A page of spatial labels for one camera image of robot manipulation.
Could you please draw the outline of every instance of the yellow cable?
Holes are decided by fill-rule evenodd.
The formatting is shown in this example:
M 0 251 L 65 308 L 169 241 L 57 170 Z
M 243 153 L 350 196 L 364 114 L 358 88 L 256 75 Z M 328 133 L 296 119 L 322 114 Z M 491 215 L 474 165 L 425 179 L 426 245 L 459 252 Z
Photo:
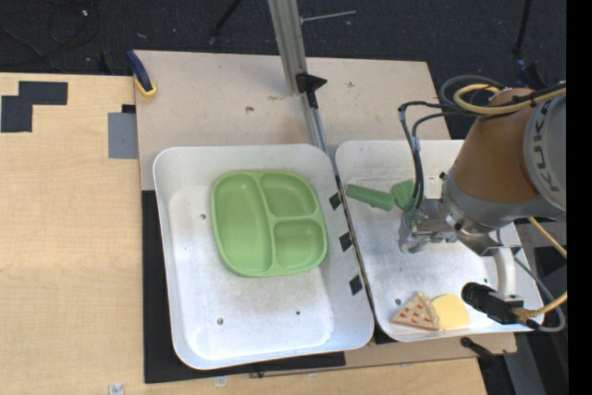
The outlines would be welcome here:
M 555 249 L 557 250 L 557 252 L 559 252 L 565 260 L 567 260 L 567 251 L 563 249 L 560 243 L 555 241 L 553 236 L 551 236 L 547 232 L 547 230 L 538 223 L 536 219 L 534 219 L 533 217 L 528 217 L 528 222 L 530 222 L 536 228 L 536 230 L 538 230 L 545 237 L 545 239 L 551 242 L 553 244 L 553 247 L 555 247 Z
M 543 237 L 545 237 L 549 242 L 553 244 L 553 247 L 561 254 L 561 256 L 567 260 L 567 251 L 561 247 L 561 245 L 551 236 L 546 229 L 544 229 L 536 219 L 533 217 L 528 217 L 528 221 L 538 230 Z M 512 312 L 518 316 L 518 318 L 522 321 L 526 319 L 531 319 L 533 317 L 537 317 L 538 315 L 542 315 L 544 313 L 548 313 L 551 310 L 554 310 L 559 305 L 563 304 L 567 301 L 567 290 L 563 293 L 562 296 L 555 299 L 553 302 L 546 304 L 542 308 L 538 308 L 537 310 L 528 310 L 526 308 L 515 308 Z
M 476 112 L 477 114 L 487 114 L 487 115 L 497 115 L 497 114 L 508 114 L 510 112 L 516 112 L 520 109 L 525 107 L 529 107 L 532 103 L 538 104 L 545 101 L 549 101 L 554 99 L 555 97 L 560 97 L 565 95 L 565 87 L 559 89 L 558 91 L 553 91 L 551 93 L 541 94 L 538 97 L 533 98 L 531 101 L 524 101 L 517 104 L 511 105 L 490 105 L 490 106 L 481 106 L 481 105 L 473 105 L 471 103 L 467 103 L 463 100 L 463 96 L 470 91 L 490 91 L 492 92 L 495 88 L 492 88 L 488 84 L 469 84 L 461 89 L 459 89 L 456 93 L 454 93 L 453 99 L 456 105 L 462 107 L 471 112 Z

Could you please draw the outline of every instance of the black mat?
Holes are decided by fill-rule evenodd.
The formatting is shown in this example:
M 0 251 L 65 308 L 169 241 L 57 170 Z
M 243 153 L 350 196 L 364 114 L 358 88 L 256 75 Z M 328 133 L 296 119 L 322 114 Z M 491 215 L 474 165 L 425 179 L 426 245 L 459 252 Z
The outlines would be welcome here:
M 265 372 L 270 371 L 340 367 L 346 364 L 343 352 L 332 352 L 216 370 L 196 370 L 185 365 L 175 353 L 171 338 L 167 278 L 158 220 L 158 206 L 154 191 L 142 192 L 142 215 L 145 383 L 153 384 L 232 374 L 264 376 Z

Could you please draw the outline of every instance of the wooden table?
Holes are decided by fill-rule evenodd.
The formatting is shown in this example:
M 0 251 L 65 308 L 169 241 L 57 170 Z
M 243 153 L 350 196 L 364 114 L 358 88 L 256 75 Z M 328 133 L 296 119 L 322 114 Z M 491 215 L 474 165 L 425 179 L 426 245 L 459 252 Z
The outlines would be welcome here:
M 451 341 L 371 343 L 347 353 L 344 368 L 228 376 L 223 389 L 212 378 L 145 384 L 141 160 L 110 157 L 108 138 L 108 115 L 136 103 L 132 77 L 1 73 L 0 95 L 18 95 L 20 81 L 66 82 L 68 103 L 34 105 L 31 132 L 0 133 L 0 391 L 106 394 L 122 383 L 127 395 L 486 393 L 475 355 Z M 511 334 L 475 341 L 515 351 Z

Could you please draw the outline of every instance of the green plate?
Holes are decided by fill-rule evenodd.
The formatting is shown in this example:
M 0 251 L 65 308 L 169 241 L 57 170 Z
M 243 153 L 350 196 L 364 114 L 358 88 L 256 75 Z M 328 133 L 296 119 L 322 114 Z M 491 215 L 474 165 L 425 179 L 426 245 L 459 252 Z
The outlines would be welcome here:
M 212 217 L 222 260 L 245 277 L 310 270 L 327 255 L 327 230 L 308 181 L 283 170 L 233 171 L 216 180 Z

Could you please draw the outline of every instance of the black tape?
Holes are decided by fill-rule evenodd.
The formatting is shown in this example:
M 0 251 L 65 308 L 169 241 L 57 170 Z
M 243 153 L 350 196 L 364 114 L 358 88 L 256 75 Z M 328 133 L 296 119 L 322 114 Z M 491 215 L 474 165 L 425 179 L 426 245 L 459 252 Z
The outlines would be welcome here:
M 362 285 L 362 279 L 359 275 L 356 275 L 354 278 L 350 280 L 350 289 L 352 295 L 359 292 L 363 287 L 364 285 Z
M 341 244 L 341 250 L 343 252 L 347 251 L 353 244 L 350 233 L 346 232 L 341 237 L 339 237 L 339 243 Z
M 0 132 L 32 132 L 34 105 L 67 103 L 67 82 L 19 81 L 18 95 L 2 96 Z
M 121 105 L 121 112 L 124 114 L 135 114 L 136 113 L 136 105 L 135 104 L 122 104 Z
M 339 205 L 341 204 L 341 199 L 339 198 L 339 193 L 336 192 L 335 194 L 333 194 L 333 196 L 331 196 L 329 198 L 329 202 L 331 203 L 331 207 L 335 211 L 339 207 Z

